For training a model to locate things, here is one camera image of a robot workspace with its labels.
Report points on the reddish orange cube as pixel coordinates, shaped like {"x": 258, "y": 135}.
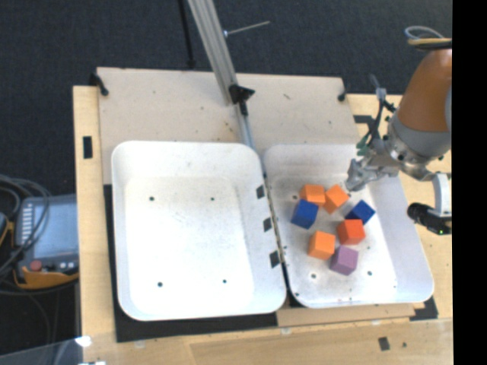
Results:
{"x": 351, "y": 231}

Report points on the pale flat board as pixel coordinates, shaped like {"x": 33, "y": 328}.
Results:
{"x": 171, "y": 105}

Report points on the black cylinder on white bracket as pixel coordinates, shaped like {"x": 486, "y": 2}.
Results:
{"x": 430, "y": 215}

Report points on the white plastic tray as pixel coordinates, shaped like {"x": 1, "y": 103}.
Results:
{"x": 365, "y": 283}
{"x": 190, "y": 234}

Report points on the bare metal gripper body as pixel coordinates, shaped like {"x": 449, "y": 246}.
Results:
{"x": 395, "y": 160}

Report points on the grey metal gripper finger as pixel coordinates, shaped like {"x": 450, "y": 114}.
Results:
{"x": 363, "y": 181}
{"x": 352, "y": 175}

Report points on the blue cube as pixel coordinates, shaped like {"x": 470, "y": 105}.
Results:
{"x": 304, "y": 214}
{"x": 361, "y": 211}

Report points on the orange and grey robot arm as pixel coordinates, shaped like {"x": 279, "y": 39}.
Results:
{"x": 426, "y": 97}

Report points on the purple cube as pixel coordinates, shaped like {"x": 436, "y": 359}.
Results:
{"x": 344, "y": 260}

